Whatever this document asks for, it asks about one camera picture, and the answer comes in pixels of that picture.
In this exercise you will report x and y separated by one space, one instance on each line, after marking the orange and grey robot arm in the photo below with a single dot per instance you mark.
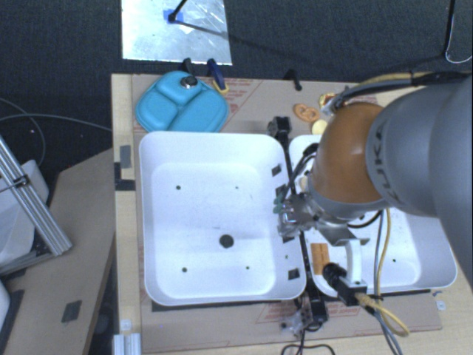
406 150

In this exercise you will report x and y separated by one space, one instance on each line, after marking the brown cardboard board, red print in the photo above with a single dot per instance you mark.
207 327

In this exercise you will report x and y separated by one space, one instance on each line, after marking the orange pretzel biscuit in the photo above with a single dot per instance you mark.
306 112

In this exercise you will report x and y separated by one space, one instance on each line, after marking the black cylinder on white bracket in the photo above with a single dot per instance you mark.
354 257

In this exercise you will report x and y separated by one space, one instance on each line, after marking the orange packet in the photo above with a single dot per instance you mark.
320 258

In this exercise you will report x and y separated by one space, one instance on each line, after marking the blue divided plate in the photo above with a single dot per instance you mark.
196 109

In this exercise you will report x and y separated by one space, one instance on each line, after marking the pale round biscuit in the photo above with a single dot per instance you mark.
318 127

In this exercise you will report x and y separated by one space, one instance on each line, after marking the thin black and white rod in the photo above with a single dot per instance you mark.
305 257

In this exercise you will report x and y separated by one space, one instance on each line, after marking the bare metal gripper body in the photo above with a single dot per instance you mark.
300 214

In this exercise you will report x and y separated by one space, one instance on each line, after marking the white plastic tray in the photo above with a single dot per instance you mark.
207 213
417 250

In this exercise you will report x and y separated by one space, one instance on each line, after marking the gold wrapped sweet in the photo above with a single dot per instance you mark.
326 99

